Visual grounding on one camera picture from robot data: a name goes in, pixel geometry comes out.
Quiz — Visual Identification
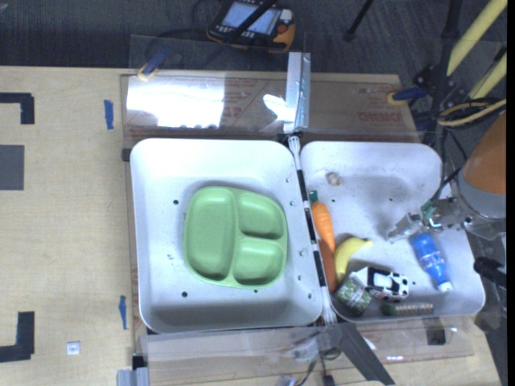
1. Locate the black and white carton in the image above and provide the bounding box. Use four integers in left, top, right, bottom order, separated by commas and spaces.
365, 266, 410, 302

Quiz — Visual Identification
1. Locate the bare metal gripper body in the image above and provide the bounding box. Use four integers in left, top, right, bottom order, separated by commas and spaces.
419, 197, 476, 232

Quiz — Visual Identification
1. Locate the white plastic tray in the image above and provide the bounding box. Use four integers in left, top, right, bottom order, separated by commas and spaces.
129, 137, 325, 335
299, 140, 487, 324

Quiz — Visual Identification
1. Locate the orange toy carrot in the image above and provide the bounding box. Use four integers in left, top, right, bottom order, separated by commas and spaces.
308, 190, 336, 253

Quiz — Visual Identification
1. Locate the green and tan biscuit packet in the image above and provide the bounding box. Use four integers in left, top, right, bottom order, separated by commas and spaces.
381, 302, 435, 318

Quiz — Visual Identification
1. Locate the yellow banana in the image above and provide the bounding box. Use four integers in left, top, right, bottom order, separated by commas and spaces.
333, 236, 374, 285

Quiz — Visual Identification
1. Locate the blue plastic bottle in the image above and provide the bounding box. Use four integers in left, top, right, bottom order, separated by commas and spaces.
410, 232, 454, 294

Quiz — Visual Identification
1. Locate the green small can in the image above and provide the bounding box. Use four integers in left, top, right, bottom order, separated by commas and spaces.
334, 273, 373, 318

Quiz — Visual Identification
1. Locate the green divided plate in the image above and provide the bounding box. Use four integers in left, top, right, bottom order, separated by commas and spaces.
182, 186, 289, 290

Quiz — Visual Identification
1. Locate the black cylinder on white bracket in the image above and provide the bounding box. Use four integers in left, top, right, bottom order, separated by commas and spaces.
472, 256, 507, 288

